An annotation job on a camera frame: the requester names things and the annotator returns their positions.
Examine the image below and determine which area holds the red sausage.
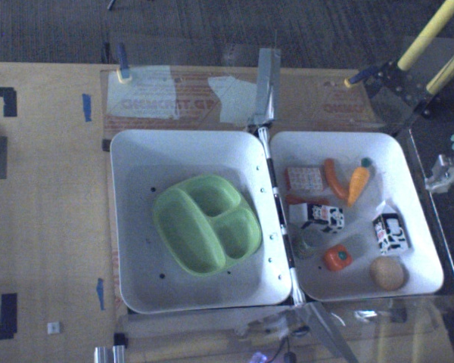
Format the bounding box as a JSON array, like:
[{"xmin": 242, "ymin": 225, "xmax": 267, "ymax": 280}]
[{"xmin": 285, "ymin": 194, "xmax": 331, "ymax": 206}]

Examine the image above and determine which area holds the brown cardboard board red print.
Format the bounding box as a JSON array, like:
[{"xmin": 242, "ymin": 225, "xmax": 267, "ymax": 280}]
[{"xmin": 100, "ymin": 65, "xmax": 404, "ymax": 319}]

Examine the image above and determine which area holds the orange sausage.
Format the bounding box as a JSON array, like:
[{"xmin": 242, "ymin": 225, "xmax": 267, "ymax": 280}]
[{"xmin": 322, "ymin": 157, "xmax": 350, "ymax": 201}]

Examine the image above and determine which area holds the cow print carton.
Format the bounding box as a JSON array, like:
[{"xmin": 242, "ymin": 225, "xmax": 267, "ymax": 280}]
[
  {"xmin": 288, "ymin": 202, "xmax": 346, "ymax": 235},
  {"xmin": 372, "ymin": 200, "xmax": 410, "ymax": 256}
]

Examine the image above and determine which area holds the orange bell pepper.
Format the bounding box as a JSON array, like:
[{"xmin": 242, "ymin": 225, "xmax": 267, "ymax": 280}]
[{"xmin": 322, "ymin": 244, "xmax": 353, "ymax": 272}]

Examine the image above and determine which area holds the clear plastic bottle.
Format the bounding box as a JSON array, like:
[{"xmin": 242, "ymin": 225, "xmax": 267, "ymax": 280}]
[{"xmin": 292, "ymin": 226, "xmax": 328, "ymax": 260}]

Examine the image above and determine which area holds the white plastic tray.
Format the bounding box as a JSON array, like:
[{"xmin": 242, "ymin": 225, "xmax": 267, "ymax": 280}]
[
  {"xmin": 109, "ymin": 129, "xmax": 294, "ymax": 315},
  {"xmin": 268, "ymin": 130, "xmax": 446, "ymax": 303}
]

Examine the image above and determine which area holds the orange carrot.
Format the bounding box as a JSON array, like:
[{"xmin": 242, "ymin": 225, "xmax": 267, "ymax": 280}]
[{"xmin": 346, "ymin": 157, "xmax": 374, "ymax": 209}]

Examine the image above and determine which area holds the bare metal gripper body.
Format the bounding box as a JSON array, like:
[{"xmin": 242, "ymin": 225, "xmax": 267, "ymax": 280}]
[{"xmin": 424, "ymin": 152, "xmax": 454, "ymax": 195}]

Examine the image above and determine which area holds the green divided plate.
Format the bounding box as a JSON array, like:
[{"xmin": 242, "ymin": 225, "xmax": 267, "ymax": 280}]
[{"xmin": 151, "ymin": 173, "xmax": 263, "ymax": 278}]

